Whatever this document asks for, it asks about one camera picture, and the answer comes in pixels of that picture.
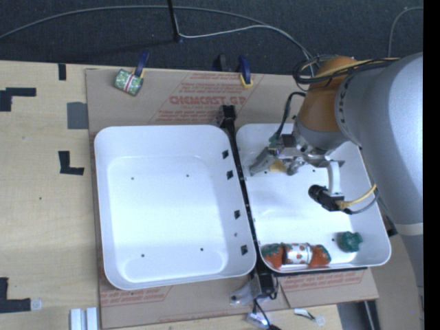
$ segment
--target dark gray carpet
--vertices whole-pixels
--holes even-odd
[[[313,55],[344,54],[358,59],[387,55],[391,25],[405,8],[424,0],[173,0],[235,12],[292,35]],[[166,0],[3,0],[0,35],[33,21],[78,9],[102,6],[166,5]],[[243,19],[176,10],[182,34],[205,34],[251,24]],[[424,12],[413,10],[395,26],[393,55],[423,50]],[[245,54],[256,73],[289,74],[304,59],[298,47],[270,30],[248,30],[212,38],[173,41],[167,9],[108,10],[44,22],[0,38],[0,60],[136,65],[143,49],[149,67],[211,69],[218,54],[231,68]]]

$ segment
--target empty white tray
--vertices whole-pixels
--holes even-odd
[[[261,247],[282,242],[321,244],[329,251],[331,263],[313,269],[304,265],[286,265],[277,272],[336,270],[387,262],[391,246],[376,203],[360,214],[347,215],[329,212],[309,197],[310,186],[329,185],[325,168],[304,165],[292,176],[269,170],[250,176],[249,166],[269,144],[269,138],[278,127],[279,124],[247,124],[238,130],[236,137],[258,243]],[[286,124],[283,133],[291,133],[292,128],[292,124]],[[371,183],[356,145],[344,143],[329,159],[345,161],[340,168],[340,187],[347,201],[357,199],[369,190]],[[372,200],[373,196],[370,196],[350,209],[363,208]],[[338,247],[338,234],[346,231],[361,234],[363,242],[358,252],[347,253]]]
[[[94,142],[105,274],[119,289],[241,276],[256,251],[227,135],[119,126]]]

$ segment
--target cardboard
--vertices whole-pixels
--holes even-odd
[[[278,123],[288,95],[300,90],[291,76],[254,74],[254,86],[244,89],[234,73],[147,69],[144,85],[133,97],[113,86],[118,71],[85,72],[102,328],[248,313],[251,306],[231,305],[229,298],[230,292],[247,283],[247,276],[137,291],[122,291],[109,284],[102,266],[94,138],[110,126],[212,123],[220,105],[236,107],[237,128],[247,123]],[[301,102],[301,97],[293,98],[291,116],[298,113]],[[369,269],[299,274],[279,281],[278,297],[262,301],[264,310],[378,297]]]

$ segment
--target black pole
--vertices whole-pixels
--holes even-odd
[[[176,18],[175,18],[175,15],[174,15],[173,1],[172,0],[166,0],[166,2],[168,3],[168,11],[170,12],[171,24],[173,26],[174,40],[177,41],[178,43],[181,43],[182,42],[182,38],[180,37],[179,31],[177,29]]]

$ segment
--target wooden table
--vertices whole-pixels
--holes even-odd
[[[86,129],[67,128],[67,103],[86,102],[86,65],[0,61],[0,90],[35,87],[0,112],[0,277],[8,299],[41,298],[42,309],[0,313],[0,329],[68,329],[69,310],[99,307],[96,240]],[[61,175],[59,151],[84,175]],[[321,329],[341,329],[336,305],[308,309]],[[267,313],[283,330],[316,329],[290,310]],[[251,329],[244,315],[130,329]]]

